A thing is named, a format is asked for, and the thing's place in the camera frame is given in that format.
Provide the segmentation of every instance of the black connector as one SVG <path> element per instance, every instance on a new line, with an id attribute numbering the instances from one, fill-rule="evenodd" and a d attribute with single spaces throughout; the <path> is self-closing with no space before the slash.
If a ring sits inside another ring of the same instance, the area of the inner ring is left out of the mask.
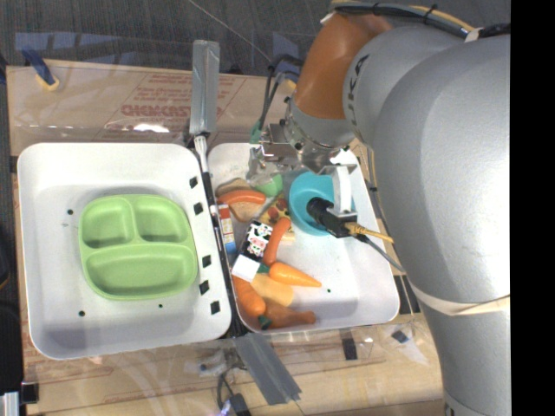
<path id="1" fill-rule="evenodd" d="M 237 416 L 251 416 L 251 412 L 249 412 L 249 407 L 246 406 L 243 394 L 234 394 L 231 398 L 229 398 L 229 402 L 232 404 L 232 409 Z"/>
<path id="2" fill-rule="evenodd" d="M 333 208 L 333 204 L 325 198 L 312 198 L 306 204 L 306 212 L 309 213 L 317 224 L 323 226 L 329 234 L 337 238 L 349 237 L 350 231 L 344 224 L 356 222 L 356 213 L 338 217 L 328 211 L 330 208 Z"/>

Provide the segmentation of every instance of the cable tie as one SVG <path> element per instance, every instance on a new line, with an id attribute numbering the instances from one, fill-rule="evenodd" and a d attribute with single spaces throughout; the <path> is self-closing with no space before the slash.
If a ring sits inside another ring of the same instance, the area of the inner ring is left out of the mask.
<path id="1" fill-rule="evenodd" d="M 437 3 L 434 3 L 432 7 L 428 10 L 428 12 L 424 15 L 424 24 L 428 24 L 428 17 L 432 13 L 432 11 L 437 10 L 438 6 Z"/>

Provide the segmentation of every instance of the blue clip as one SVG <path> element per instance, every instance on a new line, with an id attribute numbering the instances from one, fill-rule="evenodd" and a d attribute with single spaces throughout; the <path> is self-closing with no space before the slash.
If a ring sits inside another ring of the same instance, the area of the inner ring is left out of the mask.
<path id="1" fill-rule="evenodd" d="M 50 91 L 58 88 L 60 81 L 50 72 L 49 67 L 41 56 L 32 48 L 23 48 L 21 51 L 25 60 L 31 64 L 36 71 L 37 81 Z"/>

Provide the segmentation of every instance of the yellow cable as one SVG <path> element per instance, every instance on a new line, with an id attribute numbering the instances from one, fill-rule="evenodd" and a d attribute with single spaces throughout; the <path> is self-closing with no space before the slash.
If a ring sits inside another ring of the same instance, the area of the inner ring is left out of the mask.
<path id="1" fill-rule="evenodd" d="M 351 234 L 367 234 L 369 236 L 379 237 L 381 240 L 385 240 L 386 242 L 393 243 L 393 238 L 391 238 L 390 236 L 386 236 L 385 234 L 381 234 L 381 232 L 372 231 L 368 228 L 364 228 L 357 222 L 347 222 L 345 224 L 345 228 L 347 228 L 347 230 L 349 230 Z"/>
<path id="2" fill-rule="evenodd" d="M 460 20 L 457 17 L 453 17 L 450 14 L 447 14 L 446 12 L 441 12 L 440 10 L 434 10 L 432 8 L 426 8 L 426 6 L 410 6 L 411 8 L 414 8 L 415 10 L 423 10 L 426 12 L 430 12 L 430 13 L 434 13 L 434 15 L 439 16 L 441 18 L 444 18 L 446 20 L 448 20 L 449 22 L 453 22 L 453 23 L 457 23 L 458 25 L 460 25 L 463 29 L 467 30 L 468 32 L 474 30 L 473 26 L 470 26 L 468 23 L 463 22 L 462 20 Z"/>

